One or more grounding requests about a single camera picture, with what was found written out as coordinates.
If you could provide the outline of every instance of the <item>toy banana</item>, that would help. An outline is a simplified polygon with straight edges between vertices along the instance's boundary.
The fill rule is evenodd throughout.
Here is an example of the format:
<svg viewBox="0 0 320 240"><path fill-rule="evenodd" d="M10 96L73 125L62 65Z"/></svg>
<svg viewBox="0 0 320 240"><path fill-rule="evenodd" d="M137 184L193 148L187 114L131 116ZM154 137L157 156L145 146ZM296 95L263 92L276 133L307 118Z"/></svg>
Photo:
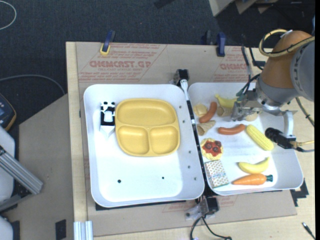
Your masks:
<svg viewBox="0 0 320 240"><path fill-rule="evenodd" d="M235 102L237 101L237 98L222 98L219 96L219 94L216 94L215 97L218 99L220 106L224 108L232 109L234 107Z"/></svg>
<svg viewBox="0 0 320 240"><path fill-rule="evenodd" d="M259 174L264 172L269 166L270 157L268 156L265 160L252 164L249 162L239 162L239 167L242 171L248 174Z"/></svg>

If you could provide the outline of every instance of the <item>toy carrot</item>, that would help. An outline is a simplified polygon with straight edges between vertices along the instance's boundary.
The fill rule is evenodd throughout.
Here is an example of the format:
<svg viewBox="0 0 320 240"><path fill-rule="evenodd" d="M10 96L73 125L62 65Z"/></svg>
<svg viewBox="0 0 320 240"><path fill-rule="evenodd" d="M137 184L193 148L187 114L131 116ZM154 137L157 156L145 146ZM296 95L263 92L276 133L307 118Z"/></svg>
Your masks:
<svg viewBox="0 0 320 240"><path fill-rule="evenodd" d="M263 175L262 173L253 173L236 179L232 182L234 185L262 185L265 182L272 182L272 175Z"/></svg>

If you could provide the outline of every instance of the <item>white cable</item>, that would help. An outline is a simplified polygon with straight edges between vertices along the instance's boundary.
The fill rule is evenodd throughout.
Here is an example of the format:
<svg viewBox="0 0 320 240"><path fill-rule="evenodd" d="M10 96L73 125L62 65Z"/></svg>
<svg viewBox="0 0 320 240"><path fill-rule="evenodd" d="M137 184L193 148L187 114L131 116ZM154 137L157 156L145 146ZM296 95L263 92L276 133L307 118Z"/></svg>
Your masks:
<svg viewBox="0 0 320 240"><path fill-rule="evenodd" d="M14 10L14 18L13 18L13 20L8 25L0 27L0 30L4 30L4 29L10 27L15 22L15 20L17 18L17 11L16 11L16 8L12 4L10 4L8 2L0 0L0 3L4 3L4 4L8 5Z"/></svg>

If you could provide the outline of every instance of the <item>hot dog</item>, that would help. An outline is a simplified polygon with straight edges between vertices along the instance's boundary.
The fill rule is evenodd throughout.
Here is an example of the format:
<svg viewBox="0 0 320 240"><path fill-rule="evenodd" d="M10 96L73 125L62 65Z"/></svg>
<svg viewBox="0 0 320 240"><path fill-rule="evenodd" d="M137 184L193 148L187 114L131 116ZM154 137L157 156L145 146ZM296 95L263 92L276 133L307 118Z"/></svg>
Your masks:
<svg viewBox="0 0 320 240"><path fill-rule="evenodd" d="M233 128L219 127L218 133L223 135L234 135L242 132L244 129L246 129L246 126L241 123Z"/></svg>
<svg viewBox="0 0 320 240"><path fill-rule="evenodd" d="M199 122L201 124L208 122L215 115L217 111L217 107L218 107L218 104L215 101L211 102L208 112L199 118Z"/></svg>

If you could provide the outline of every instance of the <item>yellow divided plate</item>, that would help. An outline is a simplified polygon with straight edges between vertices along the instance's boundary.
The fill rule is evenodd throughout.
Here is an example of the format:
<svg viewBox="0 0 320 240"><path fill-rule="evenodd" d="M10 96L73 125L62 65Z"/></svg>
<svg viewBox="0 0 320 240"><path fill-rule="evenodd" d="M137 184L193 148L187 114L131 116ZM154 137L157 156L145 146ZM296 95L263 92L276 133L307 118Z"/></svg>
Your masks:
<svg viewBox="0 0 320 240"><path fill-rule="evenodd" d="M115 108L115 133L121 149L132 156L165 156L180 144L177 113L161 99L121 101Z"/></svg>

